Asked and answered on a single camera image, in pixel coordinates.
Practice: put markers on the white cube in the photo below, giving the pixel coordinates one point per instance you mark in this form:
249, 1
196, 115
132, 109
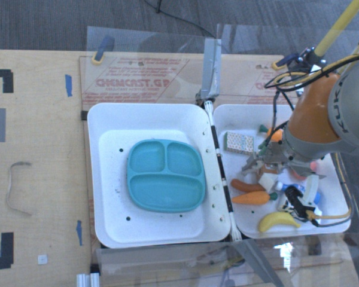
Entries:
267, 181

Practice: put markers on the blue divided plate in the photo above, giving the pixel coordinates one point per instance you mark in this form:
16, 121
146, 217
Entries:
166, 176

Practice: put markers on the patterned white carton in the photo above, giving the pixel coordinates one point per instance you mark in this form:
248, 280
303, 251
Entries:
238, 143

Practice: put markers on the orange carrot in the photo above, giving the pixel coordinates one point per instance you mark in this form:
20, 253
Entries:
276, 135
251, 198

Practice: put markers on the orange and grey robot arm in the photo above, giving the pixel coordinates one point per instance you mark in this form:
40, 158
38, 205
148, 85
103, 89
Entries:
314, 115

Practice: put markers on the clear plastic bottle blue label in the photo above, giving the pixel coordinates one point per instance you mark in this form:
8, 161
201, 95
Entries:
291, 187

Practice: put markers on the brown cardboard board red print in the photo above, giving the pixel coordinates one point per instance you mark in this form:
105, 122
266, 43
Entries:
167, 82

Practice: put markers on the yellow banana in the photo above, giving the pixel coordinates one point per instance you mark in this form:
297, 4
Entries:
275, 220

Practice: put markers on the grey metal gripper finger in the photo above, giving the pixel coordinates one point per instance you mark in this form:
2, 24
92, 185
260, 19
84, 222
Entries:
249, 163
256, 169

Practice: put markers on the pink doughnut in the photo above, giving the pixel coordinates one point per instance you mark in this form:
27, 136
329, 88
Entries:
316, 165

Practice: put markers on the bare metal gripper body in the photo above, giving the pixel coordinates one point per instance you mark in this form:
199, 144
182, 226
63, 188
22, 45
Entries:
276, 154

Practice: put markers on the white plastic tray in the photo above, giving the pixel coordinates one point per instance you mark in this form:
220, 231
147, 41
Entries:
113, 175
332, 202

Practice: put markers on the brown sausage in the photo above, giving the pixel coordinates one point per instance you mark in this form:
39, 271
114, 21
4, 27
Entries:
245, 186

